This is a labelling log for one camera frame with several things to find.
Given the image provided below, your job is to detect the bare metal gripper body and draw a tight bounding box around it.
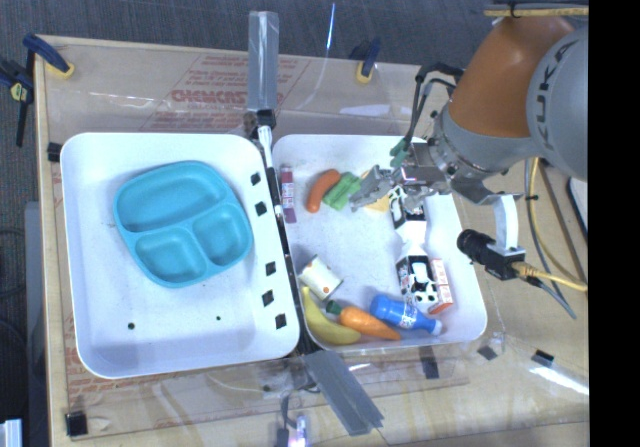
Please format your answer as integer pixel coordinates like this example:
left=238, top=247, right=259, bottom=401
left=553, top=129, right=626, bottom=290
left=393, top=141, right=470, bottom=200

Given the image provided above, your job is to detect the yellow cheese slice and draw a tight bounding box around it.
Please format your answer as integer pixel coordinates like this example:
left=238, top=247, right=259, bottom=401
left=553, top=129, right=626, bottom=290
left=360, top=169, right=392, bottom=214

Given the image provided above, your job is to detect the black and white carton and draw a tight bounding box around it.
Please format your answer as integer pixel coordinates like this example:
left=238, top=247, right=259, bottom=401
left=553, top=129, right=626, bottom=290
left=388, top=186, right=429, bottom=231

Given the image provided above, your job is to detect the orange sausage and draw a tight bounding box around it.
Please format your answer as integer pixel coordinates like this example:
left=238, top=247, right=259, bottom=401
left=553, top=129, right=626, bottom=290
left=305, top=168, right=342, bottom=215

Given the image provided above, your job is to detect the white plastic tray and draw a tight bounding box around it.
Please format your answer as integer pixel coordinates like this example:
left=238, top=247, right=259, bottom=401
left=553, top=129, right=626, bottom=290
left=59, top=131, right=302, bottom=381
left=270, top=133, right=489, bottom=354

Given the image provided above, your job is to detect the cow print milk bottle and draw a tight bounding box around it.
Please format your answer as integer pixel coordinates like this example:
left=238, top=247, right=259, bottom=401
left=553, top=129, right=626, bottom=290
left=393, top=223, right=437, bottom=315

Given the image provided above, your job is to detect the orange and white carton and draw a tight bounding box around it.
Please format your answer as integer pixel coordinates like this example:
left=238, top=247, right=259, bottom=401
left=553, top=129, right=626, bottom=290
left=427, top=258, right=456, bottom=316

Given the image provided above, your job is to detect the blue bottle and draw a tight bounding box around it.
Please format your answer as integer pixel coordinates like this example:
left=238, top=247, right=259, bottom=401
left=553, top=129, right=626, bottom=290
left=369, top=294, right=444, bottom=337

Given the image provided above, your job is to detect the orange carrot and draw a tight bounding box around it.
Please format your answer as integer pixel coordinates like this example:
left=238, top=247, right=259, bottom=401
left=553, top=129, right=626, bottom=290
left=325, top=300, right=403, bottom=342

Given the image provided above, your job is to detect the yellow banana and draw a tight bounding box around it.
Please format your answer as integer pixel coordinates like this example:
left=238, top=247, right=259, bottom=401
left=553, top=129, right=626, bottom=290
left=300, top=285, right=363, bottom=347

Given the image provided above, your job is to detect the blue divided plate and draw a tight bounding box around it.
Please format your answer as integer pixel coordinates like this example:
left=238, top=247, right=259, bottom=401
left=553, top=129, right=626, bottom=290
left=112, top=159, right=255, bottom=290

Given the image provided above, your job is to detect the brown cardboard board red print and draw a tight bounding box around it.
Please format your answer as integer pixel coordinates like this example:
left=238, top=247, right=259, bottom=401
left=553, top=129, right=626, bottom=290
left=33, top=34, right=590, bottom=442

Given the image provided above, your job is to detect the black cylinder on white bracket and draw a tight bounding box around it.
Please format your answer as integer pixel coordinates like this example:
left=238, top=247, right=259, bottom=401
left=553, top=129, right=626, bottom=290
left=456, top=193, right=527, bottom=282

